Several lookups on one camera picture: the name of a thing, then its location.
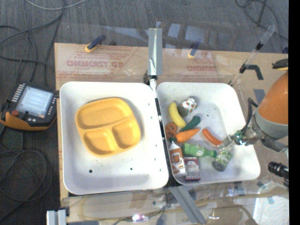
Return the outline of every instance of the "green cucumber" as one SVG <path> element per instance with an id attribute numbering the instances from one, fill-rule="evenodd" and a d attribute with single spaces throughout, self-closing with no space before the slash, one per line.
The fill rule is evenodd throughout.
<path id="1" fill-rule="evenodd" d="M 200 119 L 199 116 L 194 116 L 192 118 L 192 120 L 185 127 L 180 129 L 180 132 L 186 131 L 186 130 L 189 130 L 189 129 L 192 129 L 192 128 L 196 127 L 200 123 L 200 121 L 201 121 L 201 119 Z"/>

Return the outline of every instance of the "green bottle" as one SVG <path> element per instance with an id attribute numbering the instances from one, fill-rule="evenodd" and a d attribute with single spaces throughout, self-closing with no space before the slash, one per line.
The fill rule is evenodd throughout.
<path id="1" fill-rule="evenodd" d="M 197 158 L 205 156 L 215 158 L 217 156 L 217 152 L 215 150 L 208 150 L 202 145 L 194 145 L 186 142 L 182 145 L 181 150 L 184 156 L 193 156 Z"/>

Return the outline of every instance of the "toy banana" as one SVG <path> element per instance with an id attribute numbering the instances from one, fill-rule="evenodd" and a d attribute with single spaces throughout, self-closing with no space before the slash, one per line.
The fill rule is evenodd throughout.
<path id="1" fill-rule="evenodd" d="M 183 128 L 186 126 L 186 122 L 184 119 L 180 116 L 178 110 L 177 110 L 177 105 L 173 101 L 169 105 L 169 114 L 171 116 L 172 121 L 180 128 Z"/>

